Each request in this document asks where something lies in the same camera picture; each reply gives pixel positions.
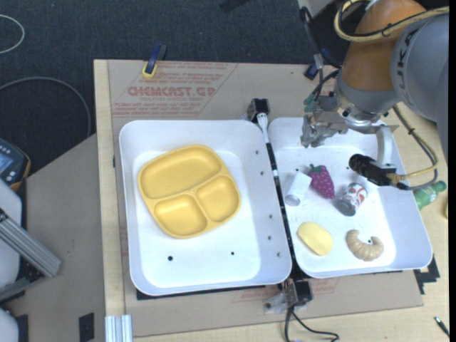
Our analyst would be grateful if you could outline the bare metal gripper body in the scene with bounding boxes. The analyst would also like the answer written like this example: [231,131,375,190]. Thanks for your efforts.
[311,95,388,135]

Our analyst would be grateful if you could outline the purple grapes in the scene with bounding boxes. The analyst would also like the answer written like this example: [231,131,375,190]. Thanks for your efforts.
[307,163,336,200]

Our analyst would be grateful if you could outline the thin black and white rod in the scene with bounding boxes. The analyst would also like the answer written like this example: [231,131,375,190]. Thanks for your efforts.
[256,113,297,285]

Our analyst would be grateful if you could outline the white paper cup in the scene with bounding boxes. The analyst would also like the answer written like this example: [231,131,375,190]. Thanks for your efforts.
[284,170,314,207]

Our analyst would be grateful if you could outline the red and white can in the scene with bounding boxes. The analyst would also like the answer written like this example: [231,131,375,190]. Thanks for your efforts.
[334,182,368,217]

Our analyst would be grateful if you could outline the brown cardboard board red print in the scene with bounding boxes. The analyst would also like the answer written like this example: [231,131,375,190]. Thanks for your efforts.
[106,59,425,338]

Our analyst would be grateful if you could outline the yellow oval bread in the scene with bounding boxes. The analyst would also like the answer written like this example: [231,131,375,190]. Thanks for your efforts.
[296,221,334,257]

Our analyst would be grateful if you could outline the white plastic tray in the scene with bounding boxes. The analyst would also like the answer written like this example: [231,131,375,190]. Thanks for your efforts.
[266,116,434,279]
[118,119,294,296]

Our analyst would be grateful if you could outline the beige croissant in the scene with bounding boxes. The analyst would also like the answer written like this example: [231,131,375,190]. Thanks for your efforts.
[345,229,385,262]

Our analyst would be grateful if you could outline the green plastic bottle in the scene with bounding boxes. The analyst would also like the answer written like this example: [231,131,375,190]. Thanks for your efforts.
[413,180,447,212]

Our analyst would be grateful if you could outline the yellow divided plate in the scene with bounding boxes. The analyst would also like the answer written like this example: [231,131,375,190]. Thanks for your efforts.
[137,144,243,240]

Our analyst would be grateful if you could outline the black block with thin wires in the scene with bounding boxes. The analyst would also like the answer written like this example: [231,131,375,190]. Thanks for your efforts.
[264,279,314,315]
[244,98,270,123]

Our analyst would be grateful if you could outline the black cylinder on white bracket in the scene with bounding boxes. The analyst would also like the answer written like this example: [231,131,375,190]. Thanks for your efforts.
[348,125,400,187]

